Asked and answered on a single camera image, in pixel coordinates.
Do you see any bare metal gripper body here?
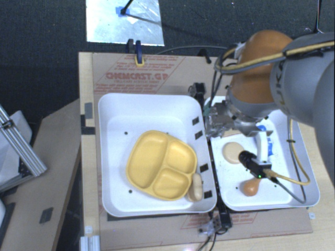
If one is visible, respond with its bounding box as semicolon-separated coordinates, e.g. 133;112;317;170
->
205;100;263;139

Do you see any beige round biscuit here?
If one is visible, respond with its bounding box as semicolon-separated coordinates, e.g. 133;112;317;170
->
222;142;247;165

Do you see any beige toy bread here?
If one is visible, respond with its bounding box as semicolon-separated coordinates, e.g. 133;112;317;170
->
187;173;204;203

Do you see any brown toy drumstick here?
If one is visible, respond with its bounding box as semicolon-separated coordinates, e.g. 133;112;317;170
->
241;177;263;197

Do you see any yellow divided plate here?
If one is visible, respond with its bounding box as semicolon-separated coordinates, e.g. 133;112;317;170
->
126;130;198;201

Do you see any brown cardboard board red print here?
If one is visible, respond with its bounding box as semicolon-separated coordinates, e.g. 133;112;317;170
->
91;52;314;251

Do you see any white plastic tray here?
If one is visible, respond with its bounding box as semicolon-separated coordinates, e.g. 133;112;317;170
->
204;95;321;212
97;93;218;218

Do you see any black block with thin wires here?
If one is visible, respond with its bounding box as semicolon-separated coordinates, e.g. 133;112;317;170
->
219;210;232;230
188;82;208;102

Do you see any black cylinder on white bracket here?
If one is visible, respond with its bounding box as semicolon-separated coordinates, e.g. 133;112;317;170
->
238;129;274;180

